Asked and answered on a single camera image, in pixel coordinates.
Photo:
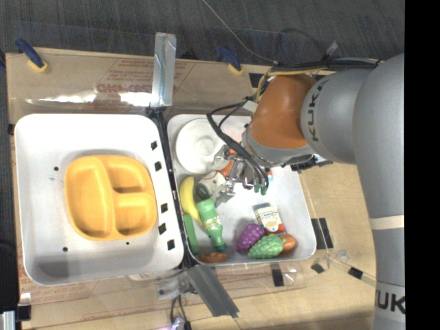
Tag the green grapes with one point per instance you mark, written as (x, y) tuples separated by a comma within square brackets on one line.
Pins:
[(266, 247)]

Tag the white bowl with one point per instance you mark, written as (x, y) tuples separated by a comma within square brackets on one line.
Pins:
[(196, 143)]

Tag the green plastic bottle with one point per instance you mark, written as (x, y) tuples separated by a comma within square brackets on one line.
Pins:
[(209, 218)]

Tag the black cylinder on white bracket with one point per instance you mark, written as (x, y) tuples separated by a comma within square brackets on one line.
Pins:
[(302, 163)]

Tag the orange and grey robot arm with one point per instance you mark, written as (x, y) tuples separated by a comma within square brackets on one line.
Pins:
[(343, 115)]

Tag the brown bread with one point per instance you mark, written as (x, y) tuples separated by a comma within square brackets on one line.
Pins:
[(213, 257)]

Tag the white packet with red print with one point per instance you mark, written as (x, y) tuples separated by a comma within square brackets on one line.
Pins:
[(213, 181)]

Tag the yellow banana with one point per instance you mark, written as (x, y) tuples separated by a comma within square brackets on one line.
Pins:
[(187, 194)]

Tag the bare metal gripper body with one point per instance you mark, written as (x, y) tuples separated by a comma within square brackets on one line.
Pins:
[(240, 168)]

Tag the orange carrot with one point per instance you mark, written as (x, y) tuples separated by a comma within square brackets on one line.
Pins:
[(290, 242)]

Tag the yellow divided plate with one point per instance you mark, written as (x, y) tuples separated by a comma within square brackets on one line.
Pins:
[(89, 198)]

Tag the white and orange carton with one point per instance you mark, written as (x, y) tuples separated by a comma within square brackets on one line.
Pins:
[(269, 220)]

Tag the white plastic tray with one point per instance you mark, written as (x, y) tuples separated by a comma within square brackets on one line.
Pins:
[(292, 198), (44, 184)]

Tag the purple grapes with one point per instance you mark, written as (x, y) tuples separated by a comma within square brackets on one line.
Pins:
[(250, 237)]

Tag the brown cardboard board red print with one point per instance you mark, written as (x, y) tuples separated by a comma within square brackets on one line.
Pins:
[(337, 287)]

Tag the green cucumber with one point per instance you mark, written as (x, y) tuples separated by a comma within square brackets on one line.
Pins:
[(191, 236)]

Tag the red and blue can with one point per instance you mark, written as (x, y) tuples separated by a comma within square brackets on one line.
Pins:
[(269, 177)]

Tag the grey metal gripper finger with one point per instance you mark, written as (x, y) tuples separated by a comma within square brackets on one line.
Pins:
[(230, 189), (220, 198)]

